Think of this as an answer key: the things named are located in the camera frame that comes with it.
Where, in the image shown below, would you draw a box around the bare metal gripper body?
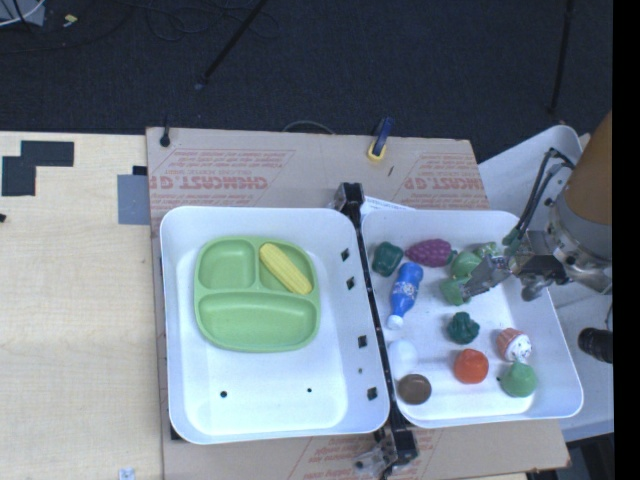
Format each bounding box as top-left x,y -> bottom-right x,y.
509,230 -> 614,295

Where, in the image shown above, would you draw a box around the light green toy vegetable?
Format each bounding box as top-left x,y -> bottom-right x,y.
438,275 -> 473,307
449,250 -> 484,279

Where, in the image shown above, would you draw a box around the pale green toy vegetable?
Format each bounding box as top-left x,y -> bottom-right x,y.
472,241 -> 504,262

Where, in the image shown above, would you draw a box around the dark green broccoli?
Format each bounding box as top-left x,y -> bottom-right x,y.
446,311 -> 481,346

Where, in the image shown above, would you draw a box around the orange and white cupcake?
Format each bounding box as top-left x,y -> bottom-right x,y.
496,327 -> 533,363

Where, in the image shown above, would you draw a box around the purple grapes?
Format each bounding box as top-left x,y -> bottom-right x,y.
404,238 -> 454,269

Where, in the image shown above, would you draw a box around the blue and white bottle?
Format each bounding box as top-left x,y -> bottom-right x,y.
386,261 -> 425,331

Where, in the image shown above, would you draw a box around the orange bell pepper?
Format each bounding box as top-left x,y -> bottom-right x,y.
453,348 -> 490,385

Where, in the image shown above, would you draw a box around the green pear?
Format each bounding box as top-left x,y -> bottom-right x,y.
497,360 -> 540,399

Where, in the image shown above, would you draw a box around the dark green bell pepper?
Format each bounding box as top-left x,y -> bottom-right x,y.
371,241 -> 405,278

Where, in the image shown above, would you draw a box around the white egg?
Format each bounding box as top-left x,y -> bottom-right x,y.
387,338 -> 420,376

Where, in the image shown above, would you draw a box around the thin black rod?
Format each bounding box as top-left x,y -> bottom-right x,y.
348,201 -> 409,444

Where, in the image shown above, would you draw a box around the white paper sheet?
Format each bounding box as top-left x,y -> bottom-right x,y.
360,195 -> 417,215

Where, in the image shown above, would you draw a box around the brown round biscuit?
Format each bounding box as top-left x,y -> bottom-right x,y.
397,373 -> 433,407

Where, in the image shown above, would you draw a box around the white plastic tray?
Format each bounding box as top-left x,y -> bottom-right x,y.
359,209 -> 585,430
158,205 -> 392,446

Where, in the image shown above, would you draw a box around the yellow corn cob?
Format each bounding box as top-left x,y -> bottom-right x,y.
258,242 -> 315,297

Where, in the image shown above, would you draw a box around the brown cardboard board red print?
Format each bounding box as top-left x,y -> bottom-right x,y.
144,126 -> 572,480

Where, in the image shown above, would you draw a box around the green divided plate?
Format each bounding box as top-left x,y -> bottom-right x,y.
193,236 -> 322,354

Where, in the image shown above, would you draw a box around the black cylinder on white bracket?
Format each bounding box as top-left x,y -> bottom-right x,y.
577,325 -> 614,365

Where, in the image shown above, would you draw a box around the black block with thin wires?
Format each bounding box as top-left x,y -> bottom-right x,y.
332,181 -> 365,214
353,425 -> 421,477

